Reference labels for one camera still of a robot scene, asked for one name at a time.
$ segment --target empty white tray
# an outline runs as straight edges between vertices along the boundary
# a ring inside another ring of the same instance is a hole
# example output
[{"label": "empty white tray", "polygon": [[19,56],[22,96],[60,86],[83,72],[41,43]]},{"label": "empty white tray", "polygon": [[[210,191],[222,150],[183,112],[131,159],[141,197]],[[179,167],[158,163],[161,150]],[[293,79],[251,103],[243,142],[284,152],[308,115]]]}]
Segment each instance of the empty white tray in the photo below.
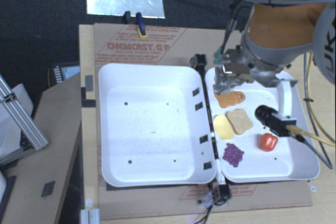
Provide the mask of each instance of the empty white tray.
[{"label": "empty white tray", "polygon": [[189,67],[99,71],[102,173],[117,187],[202,184],[216,174],[202,81]]},{"label": "empty white tray", "polygon": [[[286,72],[281,72],[278,77],[292,79]],[[236,86],[234,90],[243,92],[246,99],[240,104],[222,109],[214,96],[214,78],[215,69],[213,68],[206,74],[212,117],[219,114],[225,115],[227,111],[242,108],[253,122],[251,129],[241,135],[235,134],[231,140],[222,140],[216,135],[220,167],[226,178],[237,183],[247,183],[313,179],[318,176],[320,166],[317,156],[306,145],[291,137],[279,137],[278,144],[271,152],[265,152],[259,148],[260,137],[270,131],[269,128],[264,129],[254,113],[256,108],[262,104],[278,110],[276,88],[265,88],[257,82]],[[309,131],[296,87],[292,88],[292,99],[292,116],[297,119],[297,126]],[[306,137],[306,140],[312,144],[311,138]],[[244,151],[243,160],[238,167],[234,167],[222,159],[227,143],[235,144]]]}]

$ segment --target toy bread slice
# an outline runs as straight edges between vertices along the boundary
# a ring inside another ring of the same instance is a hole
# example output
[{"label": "toy bread slice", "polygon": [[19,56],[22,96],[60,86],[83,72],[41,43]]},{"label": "toy bread slice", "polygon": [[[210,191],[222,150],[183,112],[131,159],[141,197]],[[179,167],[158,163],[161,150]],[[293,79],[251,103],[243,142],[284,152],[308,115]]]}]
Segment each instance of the toy bread slice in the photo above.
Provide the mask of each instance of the toy bread slice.
[{"label": "toy bread slice", "polygon": [[234,137],[235,134],[225,115],[215,116],[213,123],[216,134],[218,134],[222,140],[228,140]]},{"label": "toy bread slice", "polygon": [[243,134],[253,126],[252,121],[248,118],[244,109],[228,111],[226,116],[236,134]]}]

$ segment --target purple toy grapes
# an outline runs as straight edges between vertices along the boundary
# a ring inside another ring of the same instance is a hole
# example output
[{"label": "purple toy grapes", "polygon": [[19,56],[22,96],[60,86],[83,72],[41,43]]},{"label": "purple toy grapes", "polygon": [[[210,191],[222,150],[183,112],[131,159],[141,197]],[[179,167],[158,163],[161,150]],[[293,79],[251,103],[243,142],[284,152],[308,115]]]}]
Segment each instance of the purple toy grapes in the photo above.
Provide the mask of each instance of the purple toy grapes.
[{"label": "purple toy grapes", "polygon": [[243,159],[244,151],[241,151],[234,144],[227,143],[224,150],[223,159],[228,161],[234,167],[238,167],[239,162]]}]

